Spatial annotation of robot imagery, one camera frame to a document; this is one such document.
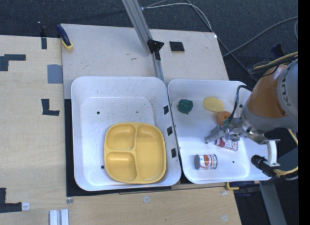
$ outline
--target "green object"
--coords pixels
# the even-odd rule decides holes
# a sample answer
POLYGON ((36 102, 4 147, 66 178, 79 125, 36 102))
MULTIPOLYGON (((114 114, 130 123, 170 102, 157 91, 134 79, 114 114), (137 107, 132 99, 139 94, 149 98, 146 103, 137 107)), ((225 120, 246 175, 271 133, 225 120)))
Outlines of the green object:
POLYGON ((193 102, 188 99, 181 99, 178 104, 178 111, 188 114, 194 107, 193 102))

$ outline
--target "wooden table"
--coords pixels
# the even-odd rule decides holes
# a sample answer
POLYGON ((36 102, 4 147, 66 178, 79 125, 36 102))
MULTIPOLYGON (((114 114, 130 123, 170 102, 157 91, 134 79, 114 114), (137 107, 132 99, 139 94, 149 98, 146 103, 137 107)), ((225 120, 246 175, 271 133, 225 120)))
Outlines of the wooden table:
POLYGON ((6 203, 29 202, 30 210, 0 213, 1 225, 48 224, 50 210, 69 210, 70 225, 240 225, 233 191, 223 184, 177 184, 168 191, 74 196, 67 204, 62 83, 48 83, 47 66, 62 65, 61 41, 0 36, 0 187, 6 203), (58 116, 43 115, 42 99, 58 116))

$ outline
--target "dark background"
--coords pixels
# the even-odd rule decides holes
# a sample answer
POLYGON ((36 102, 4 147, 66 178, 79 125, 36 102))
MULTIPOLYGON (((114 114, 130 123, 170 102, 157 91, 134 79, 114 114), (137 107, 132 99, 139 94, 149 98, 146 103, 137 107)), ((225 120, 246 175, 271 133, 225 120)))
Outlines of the dark background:
MULTIPOLYGON (((162 0, 138 0, 142 7, 162 0)), ((191 2, 199 7, 217 34, 224 56, 243 43, 244 47, 224 58, 230 80, 253 87, 246 68, 263 60, 274 60, 274 46, 285 54, 298 51, 298 0, 166 0, 162 4, 191 2)), ((167 6, 144 10, 149 28, 210 31, 190 6, 167 6)), ((121 0, 0 0, 0 34, 57 37, 60 23, 132 27, 121 0)), ((288 132, 276 129, 279 157, 296 147, 288 132)), ((288 225, 299 224, 298 179, 275 181, 288 225)), ((260 191, 235 194, 243 225, 270 224, 260 191)))

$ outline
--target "yellow divided plate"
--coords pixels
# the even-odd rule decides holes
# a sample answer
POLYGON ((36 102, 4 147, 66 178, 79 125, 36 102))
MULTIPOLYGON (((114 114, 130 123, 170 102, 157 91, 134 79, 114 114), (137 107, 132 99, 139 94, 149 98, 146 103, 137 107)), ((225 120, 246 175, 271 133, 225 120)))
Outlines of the yellow divided plate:
POLYGON ((162 132, 146 123, 117 123, 105 137, 105 169, 120 182, 147 184, 166 171, 166 146, 162 132))

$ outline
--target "can lid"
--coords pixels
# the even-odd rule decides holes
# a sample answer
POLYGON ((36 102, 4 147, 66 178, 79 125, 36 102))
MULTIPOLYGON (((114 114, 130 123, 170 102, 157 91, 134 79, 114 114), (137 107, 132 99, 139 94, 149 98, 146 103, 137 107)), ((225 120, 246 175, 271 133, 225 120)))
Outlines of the can lid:
POLYGON ((199 157, 198 154, 195 155, 194 165, 195 165, 195 169, 199 169, 200 168, 200 157, 199 157))

